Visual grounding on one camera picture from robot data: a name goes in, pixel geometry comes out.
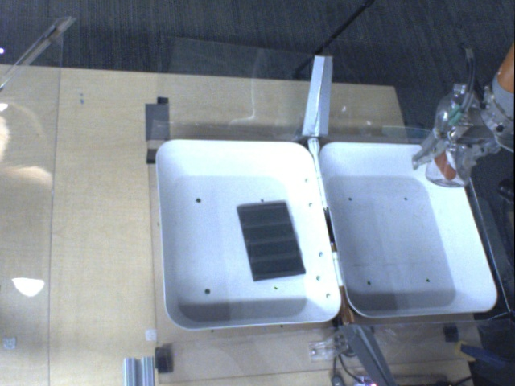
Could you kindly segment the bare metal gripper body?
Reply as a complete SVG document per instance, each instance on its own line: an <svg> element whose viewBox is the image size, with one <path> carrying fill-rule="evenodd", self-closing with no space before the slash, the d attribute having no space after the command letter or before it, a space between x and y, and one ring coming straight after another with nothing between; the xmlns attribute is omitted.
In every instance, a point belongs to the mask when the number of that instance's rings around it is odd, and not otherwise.
<svg viewBox="0 0 515 386"><path fill-rule="evenodd" d="M506 91L487 91L480 102L476 95L468 93L449 123L447 139L450 142L482 147L492 142L493 148L499 146L513 152L514 95Z"/></svg>

